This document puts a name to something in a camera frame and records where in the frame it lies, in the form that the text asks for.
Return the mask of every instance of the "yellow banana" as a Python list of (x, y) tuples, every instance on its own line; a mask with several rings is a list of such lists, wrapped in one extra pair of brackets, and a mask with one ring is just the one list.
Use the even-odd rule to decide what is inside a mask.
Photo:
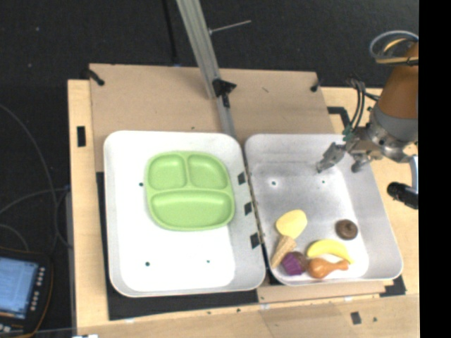
[(354, 260), (350, 257), (347, 252), (346, 246), (333, 239), (322, 239), (314, 242), (307, 249), (307, 257), (313, 258), (315, 256), (320, 256), (321, 254), (332, 254), (340, 258), (346, 259), (349, 264), (353, 264)]

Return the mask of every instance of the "ice cream cone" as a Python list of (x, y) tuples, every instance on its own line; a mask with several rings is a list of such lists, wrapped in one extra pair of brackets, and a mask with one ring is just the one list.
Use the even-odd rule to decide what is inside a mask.
[(280, 237), (276, 252), (273, 254), (273, 258), (271, 259), (271, 267), (277, 268), (285, 255), (290, 253), (294, 248), (296, 248), (296, 241), (292, 237), (287, 235)]

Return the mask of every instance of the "white tray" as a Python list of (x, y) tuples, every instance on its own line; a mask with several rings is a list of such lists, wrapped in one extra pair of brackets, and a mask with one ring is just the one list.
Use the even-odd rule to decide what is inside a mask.
[[(352, 173), (347, 154), (336, 166), (317, 173), (316, 162), (332, 142), (342, 141), (335, 134), (259, 134), (245, 144), (250, 182), (254, 193), (264, 246), (271, 258), (279, 234), (275, 222), (282, 214), (302, 209), (307, 227), (296, 239), (295, 250), (306, 253), (318, 239), (340, 240), (355, 263), (349, 270), (336, 270), (316, 280), (308, 274), (289, 276), (280, 265), (271, 269), (286, 285), (356, 280), (389, 280), (402, 270), (402, 258), (383, 202), (368, 164)], [(353, 220), (359, 234), (350, 241), (335, 233), (340, 219)]]
[[(142, 186), (147, 161), (169, 151), (199, 151), (229, 172), (235, 216), (199, 232), (165, 230), (152, 219)], [(266, 272), (240, 145), (218, 133), (120, 131), (104, 144), (106, 226), (112, 285), (125, 296), (170, 296), (251, 290)]]

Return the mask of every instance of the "purple vegetable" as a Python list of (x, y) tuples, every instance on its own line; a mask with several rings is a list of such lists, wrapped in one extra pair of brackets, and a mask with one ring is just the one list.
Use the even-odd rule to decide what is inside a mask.
[(300, 275), (304, 271), (293, 253), (288, 253), (282, 260), (282, 266), (288, 275)]

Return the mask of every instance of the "green plate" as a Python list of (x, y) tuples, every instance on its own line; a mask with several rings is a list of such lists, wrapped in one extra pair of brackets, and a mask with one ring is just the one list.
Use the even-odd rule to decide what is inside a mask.
[(144, 185), (153, 219), (169, 230), (214, 229), (235, 215), (227, 169), (210, 154), (156, 155), (146, 165)]

